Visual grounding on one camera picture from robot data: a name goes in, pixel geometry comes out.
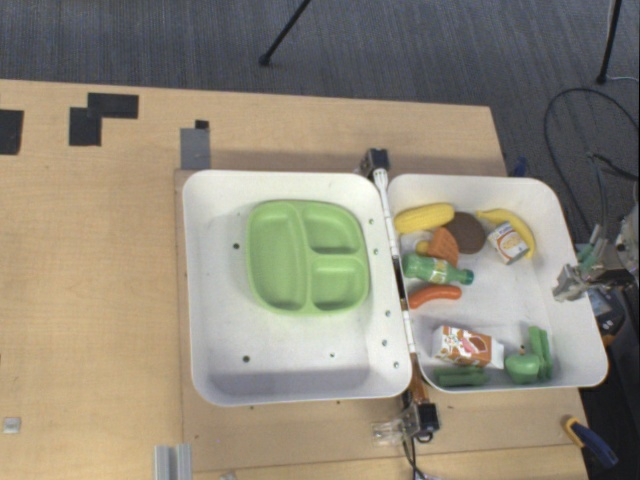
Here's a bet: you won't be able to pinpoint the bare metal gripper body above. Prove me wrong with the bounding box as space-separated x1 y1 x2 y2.
585 247 640 289

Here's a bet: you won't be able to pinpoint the white plastic tray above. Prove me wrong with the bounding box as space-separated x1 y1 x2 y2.
181 169 414 408
387 173 610 394

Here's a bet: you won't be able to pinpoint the small white and orange carton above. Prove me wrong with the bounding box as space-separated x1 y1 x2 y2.
486 220 532 266

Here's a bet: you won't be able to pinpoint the yellow banana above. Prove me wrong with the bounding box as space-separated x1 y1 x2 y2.
475 208 537 261

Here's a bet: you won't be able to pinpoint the green bean pods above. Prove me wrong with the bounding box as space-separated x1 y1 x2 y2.
527 325 555 383

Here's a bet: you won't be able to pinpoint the green apple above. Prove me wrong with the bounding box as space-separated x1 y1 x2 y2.
503 349 543 386

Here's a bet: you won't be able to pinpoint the brown round biscuit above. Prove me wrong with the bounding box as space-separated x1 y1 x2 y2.
443 211 488 256

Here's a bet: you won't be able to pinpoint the orange sausage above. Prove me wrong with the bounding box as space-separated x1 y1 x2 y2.
407 283 463 311

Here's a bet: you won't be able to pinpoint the green bottle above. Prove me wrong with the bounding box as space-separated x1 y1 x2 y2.
402 252 475 287

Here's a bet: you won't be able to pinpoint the green pea pod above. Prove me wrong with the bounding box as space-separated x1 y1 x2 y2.
432 365 491 389

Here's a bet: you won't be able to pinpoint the yellow corn cob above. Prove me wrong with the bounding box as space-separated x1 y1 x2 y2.
393 202 456 236

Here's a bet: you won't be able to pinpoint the white fried egg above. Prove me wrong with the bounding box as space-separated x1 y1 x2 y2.
399 231 432 258

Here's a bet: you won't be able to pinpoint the thin black and white rod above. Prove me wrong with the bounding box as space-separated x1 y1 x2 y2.
373 167 417 355

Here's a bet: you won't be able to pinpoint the black tripod leg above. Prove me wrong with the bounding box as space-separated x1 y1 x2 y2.
257 0 336 67
595 0 633 86

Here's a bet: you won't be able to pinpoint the green divided plate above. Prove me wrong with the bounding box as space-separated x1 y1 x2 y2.
244 198 372 318

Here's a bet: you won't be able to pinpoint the black block with wires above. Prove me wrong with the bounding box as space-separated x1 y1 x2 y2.
362 148 391 172
416 402 442 443

